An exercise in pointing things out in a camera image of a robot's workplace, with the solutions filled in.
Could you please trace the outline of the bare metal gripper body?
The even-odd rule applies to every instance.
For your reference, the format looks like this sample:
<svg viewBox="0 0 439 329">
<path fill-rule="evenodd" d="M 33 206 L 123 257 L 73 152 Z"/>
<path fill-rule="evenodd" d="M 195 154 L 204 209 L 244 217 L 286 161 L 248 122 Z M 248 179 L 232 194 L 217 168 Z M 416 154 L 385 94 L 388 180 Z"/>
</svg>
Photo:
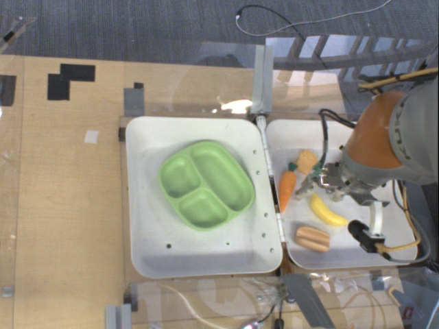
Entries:
<svg viewBox="0 0 439 329">
<path fill-rule="evenodd" d="M 325 164 L 318 178 L 318 185 L 329 195 L 334 189 L 342 189 L 346 196 L 355 202 L 373 202 L 372 190 L 375 188 L 357 179 L 343 162 Z"/>
</svg>

